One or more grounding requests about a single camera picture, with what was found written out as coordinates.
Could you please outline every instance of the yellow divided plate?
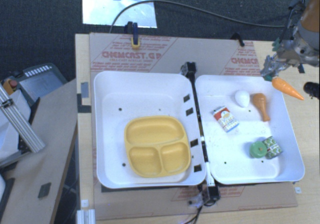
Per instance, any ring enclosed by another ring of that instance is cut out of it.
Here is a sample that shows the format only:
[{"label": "yellow divided plate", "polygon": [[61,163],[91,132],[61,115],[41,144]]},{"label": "yellow divided plate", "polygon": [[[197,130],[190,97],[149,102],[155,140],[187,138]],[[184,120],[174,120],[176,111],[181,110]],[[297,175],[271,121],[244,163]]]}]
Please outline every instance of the yellow divided plate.
[{"label": "yellow divided plate", "polygon": [[174,117],[136,118],[124,130],[131,168],[142,177],[156,178],[184,172],[190,165],[190,147],[183,125]]}]

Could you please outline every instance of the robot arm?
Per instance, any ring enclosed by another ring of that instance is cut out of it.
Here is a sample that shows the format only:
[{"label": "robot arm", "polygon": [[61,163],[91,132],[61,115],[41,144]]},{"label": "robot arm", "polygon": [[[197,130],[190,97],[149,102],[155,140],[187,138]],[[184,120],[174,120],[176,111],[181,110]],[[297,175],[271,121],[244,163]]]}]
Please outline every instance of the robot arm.
[{"label": "robot arm", "polygon": [[276,53],[266,57],[260,71],[265,80],[272,80],[279,72],[289,67],[309,64],[319,67],[319,10],[320,0],[310,0],[298,24],[294,27],[290,40],[278,38],[273,43]]}]

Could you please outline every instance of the toy carrot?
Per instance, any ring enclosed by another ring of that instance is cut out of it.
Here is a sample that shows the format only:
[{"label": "toy carrot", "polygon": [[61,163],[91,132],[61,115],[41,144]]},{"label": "toy carrot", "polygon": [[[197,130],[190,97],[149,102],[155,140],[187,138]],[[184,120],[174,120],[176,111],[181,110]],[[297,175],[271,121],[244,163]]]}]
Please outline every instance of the toy carrot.
[{"label": "toy carrot", "polygon": [[305,99],[299,92],[297,92],[296,89],[294,89],[289,83],[280,77],[275,77],[272,79],[272,86],[280,92],[295,97],[299,100],[303,101]]}]

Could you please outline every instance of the orange object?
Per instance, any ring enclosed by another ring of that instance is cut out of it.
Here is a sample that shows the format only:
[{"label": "orange object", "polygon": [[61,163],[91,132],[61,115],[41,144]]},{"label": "orange object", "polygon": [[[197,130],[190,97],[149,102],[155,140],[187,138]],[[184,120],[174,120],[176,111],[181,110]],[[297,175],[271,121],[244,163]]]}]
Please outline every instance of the orange object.
[{"label": "orange object", "polygon": [[266,111],[267,99],[263,93],[257,93],[253,95],[253,104],[256,106],[258,110],[262,113],[262,120],[264,122],[270,121],[270,117]]},{"label": "orange object", "polygon": [[293,88],[289,83],[280,77],[275,77],[272,79],[272,86],[280,92],[295,97],[299,100],[303,101],[305,99],[299,92],[297,92],[295,88]]}]

